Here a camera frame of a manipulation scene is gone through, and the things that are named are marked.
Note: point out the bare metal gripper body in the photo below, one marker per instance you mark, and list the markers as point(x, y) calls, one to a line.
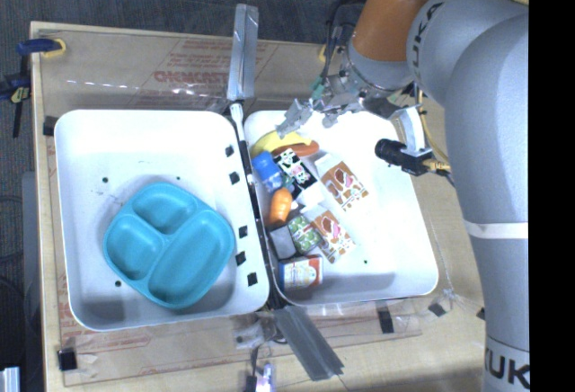
point(346, 98)

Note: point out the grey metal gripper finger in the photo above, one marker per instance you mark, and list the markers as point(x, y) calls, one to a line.
point(296, 113)
point(332, 117)

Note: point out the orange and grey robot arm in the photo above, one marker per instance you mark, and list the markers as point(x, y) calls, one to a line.
point(480, 80)

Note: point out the orange-brown sausage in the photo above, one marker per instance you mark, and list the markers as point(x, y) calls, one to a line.
point(303, 148)

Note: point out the yellow banana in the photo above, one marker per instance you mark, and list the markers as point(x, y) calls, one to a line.
point(265, 143)

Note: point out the black and white cow carton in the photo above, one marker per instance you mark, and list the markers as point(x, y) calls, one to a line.
point(294, 167)

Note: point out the blue bottle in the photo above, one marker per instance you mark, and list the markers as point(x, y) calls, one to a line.
point(266, 170)

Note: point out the brown and white carton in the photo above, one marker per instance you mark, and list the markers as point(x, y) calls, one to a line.
point(343, 185)
point(332, 235)

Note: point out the orange carrot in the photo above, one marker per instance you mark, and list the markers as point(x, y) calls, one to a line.
point(280, 206)

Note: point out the green and white carton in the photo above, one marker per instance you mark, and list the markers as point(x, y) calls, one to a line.
point(304, 235)

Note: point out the white plastic tray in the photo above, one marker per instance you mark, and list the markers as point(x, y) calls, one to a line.
point(395, 228)
point(135, 143)

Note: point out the grey cube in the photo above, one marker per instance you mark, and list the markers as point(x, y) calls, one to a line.
point(283, 243)

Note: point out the orange and white carton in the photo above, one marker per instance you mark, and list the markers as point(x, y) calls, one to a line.
point(301, 273)

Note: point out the brown cardboard board, red print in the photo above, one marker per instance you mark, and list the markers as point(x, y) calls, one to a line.
point(135, 66)

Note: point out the blue divided plate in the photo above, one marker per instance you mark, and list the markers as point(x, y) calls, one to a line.
point(179, 255)

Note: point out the black cylinder on white bracket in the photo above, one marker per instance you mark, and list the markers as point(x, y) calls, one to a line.
point(415, 158)

